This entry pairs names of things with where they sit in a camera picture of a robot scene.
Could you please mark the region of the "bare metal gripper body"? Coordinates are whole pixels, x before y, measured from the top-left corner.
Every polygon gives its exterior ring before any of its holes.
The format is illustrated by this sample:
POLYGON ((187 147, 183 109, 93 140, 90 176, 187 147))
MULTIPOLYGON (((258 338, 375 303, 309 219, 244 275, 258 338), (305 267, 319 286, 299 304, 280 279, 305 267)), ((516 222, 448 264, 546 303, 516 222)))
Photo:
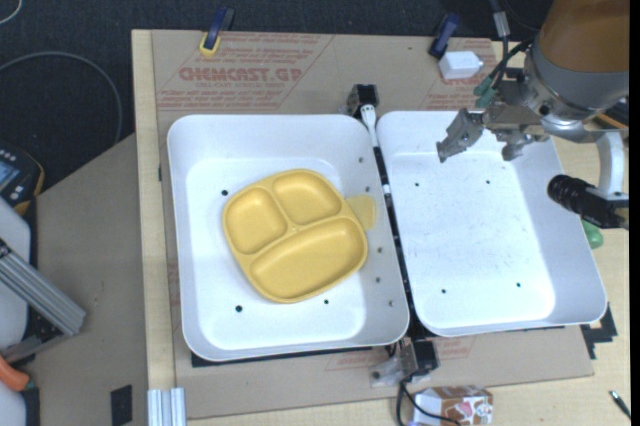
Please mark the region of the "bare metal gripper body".
POLYGON ((558 137, 596 142, 603 130, 589 126, 597 112, 574 104, 539 81, 503 81, 482 93, 484 125, 501 136, 558 137))

